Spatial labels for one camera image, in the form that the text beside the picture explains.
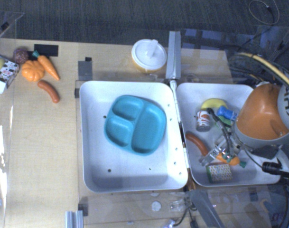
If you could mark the blue plastic bottle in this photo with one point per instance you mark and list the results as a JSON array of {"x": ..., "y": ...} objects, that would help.
[{"x": 226, "y": 113}]

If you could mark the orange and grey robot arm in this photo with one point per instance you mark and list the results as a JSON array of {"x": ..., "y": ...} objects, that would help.
[{"x": 260, "y": 113}]

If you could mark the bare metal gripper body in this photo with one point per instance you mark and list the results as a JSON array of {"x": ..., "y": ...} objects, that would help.
[{"x": 235, "y": 145}]

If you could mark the green patterned carton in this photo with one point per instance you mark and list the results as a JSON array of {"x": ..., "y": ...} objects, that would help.
[{"x": 219, "y": 173}]

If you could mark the orange and white can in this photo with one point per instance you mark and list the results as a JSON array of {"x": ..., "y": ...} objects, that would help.
[{"x": 203, "y": 120}]

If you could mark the green plastic toy piece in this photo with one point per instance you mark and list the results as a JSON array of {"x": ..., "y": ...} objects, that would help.
[{"x": 225, "y": 121}]

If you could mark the orange carrot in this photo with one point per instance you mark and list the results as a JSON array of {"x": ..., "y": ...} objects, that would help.
[
  {"x": 234, "y": 161},
  {"x": 49, "y": 66}
]

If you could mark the brown sausage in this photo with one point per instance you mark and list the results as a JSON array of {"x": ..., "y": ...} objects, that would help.
[
  {"x": 49, "y": 91},
  {"x": 196, "y": 142}
]

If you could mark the cow print carton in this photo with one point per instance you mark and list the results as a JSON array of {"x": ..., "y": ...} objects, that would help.
[{"x": 7, "y": 76}]

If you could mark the yellow cup with white lid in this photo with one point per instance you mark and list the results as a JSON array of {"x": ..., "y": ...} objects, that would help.
[{"x": 147, "y": 56}]

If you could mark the brown doughnut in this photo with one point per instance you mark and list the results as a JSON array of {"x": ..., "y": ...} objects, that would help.
[{"x": 20, "y": 55}]

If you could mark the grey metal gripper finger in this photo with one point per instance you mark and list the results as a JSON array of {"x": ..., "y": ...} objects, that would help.
[
  {"x": 207, "y": 158},
  {"x": 226, "y": 156}
]

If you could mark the blue divided plate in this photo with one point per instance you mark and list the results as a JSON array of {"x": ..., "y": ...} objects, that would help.
[{"x": 137, "y": 125}]

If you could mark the orange pumpkin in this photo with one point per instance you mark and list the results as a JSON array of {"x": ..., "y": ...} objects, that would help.
[{"x": 32, "y": 70}]

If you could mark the white plastic tray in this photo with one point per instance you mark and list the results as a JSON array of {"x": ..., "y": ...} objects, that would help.
[
  {"x": 96, "y": 136},
  {"x": 248, "y": 174}
]

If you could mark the black cylinder on white bracket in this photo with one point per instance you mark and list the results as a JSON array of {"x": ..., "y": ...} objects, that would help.
[{"x": 273, "y": 167}]

